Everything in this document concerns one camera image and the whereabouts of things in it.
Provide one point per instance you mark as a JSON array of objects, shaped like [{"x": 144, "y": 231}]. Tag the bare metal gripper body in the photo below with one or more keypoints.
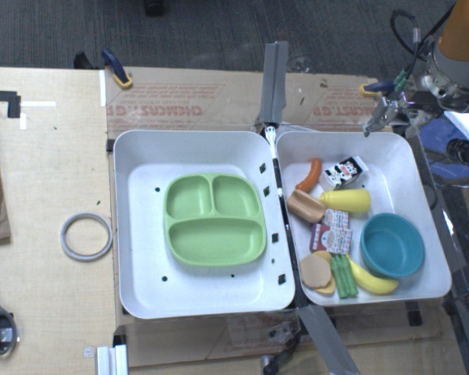
[{"x": 426, "y": 106}]

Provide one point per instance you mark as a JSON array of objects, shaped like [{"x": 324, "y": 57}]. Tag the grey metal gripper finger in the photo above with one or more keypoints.
[
  {"x": 402, "y": 117},
  {"x": 379, "y": 115}
]

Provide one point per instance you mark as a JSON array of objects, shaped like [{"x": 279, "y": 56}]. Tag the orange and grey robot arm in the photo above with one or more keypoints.
[{"x": 459, "y": 22}]

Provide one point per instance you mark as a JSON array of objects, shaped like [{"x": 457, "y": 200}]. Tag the white plastic tray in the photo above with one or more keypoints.
[
  {"x": 148, "y": 248},
  {"x": 406, "y": 170}
]

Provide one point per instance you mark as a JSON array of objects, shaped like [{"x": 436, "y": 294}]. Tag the white cow print carton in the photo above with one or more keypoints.
[{"x": 344, "y": 172}]

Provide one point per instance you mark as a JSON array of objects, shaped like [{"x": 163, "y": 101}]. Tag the yellow bottle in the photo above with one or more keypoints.
[{"x": 349, "y": 201}]

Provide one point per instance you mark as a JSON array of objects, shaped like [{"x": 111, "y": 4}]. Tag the orange sausage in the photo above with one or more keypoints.
[{"x": 312, "y": 178}]

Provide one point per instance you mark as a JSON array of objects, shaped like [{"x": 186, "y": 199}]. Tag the small white printed carton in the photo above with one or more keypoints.
[{"x": 336, "y": 218}]

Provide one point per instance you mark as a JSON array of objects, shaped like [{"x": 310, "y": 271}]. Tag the tan hot dog bun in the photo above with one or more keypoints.
[{"x": 305, "y": 206}]

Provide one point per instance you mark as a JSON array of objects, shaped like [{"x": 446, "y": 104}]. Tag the blue bowl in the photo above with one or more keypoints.
[{"x": 392, "y": 244}]

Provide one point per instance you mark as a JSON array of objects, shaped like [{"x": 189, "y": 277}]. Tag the red and white printed carton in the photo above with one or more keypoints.
[{"x": 330, "y": 240}]

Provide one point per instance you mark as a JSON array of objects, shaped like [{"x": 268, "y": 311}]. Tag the brown cardboard board red print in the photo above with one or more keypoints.
[{"x": 219, "y": 100}]

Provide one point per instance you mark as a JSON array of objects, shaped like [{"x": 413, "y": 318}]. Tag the green beans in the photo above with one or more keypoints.
[{"x": 344, "y": 277}]

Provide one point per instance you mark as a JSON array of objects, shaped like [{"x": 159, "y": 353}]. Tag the yellow banana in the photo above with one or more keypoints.
[{"x": 373, "y": 281}]

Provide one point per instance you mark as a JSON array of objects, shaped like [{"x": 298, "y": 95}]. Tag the tan round biscuit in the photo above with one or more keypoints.
[{"x": 314, "y": 272}]

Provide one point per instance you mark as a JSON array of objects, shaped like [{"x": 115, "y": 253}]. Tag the yellow round slice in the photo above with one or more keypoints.
[{"x": 329, "y": 288}]

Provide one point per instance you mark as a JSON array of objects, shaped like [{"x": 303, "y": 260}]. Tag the green divided plate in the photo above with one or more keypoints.
[{"x": 215, "y": 238}]

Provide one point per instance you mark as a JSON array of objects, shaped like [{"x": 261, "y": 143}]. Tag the white tape roll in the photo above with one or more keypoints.
[{"x": 64, "y": 244}]

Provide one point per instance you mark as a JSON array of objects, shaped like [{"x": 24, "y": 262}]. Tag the grey scissors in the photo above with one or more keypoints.
[{"x": 0, "y": 326}]

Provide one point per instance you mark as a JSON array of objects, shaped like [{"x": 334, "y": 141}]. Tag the black cylinder on white bracket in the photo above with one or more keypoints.
[{"x": 461, "y": 151}]

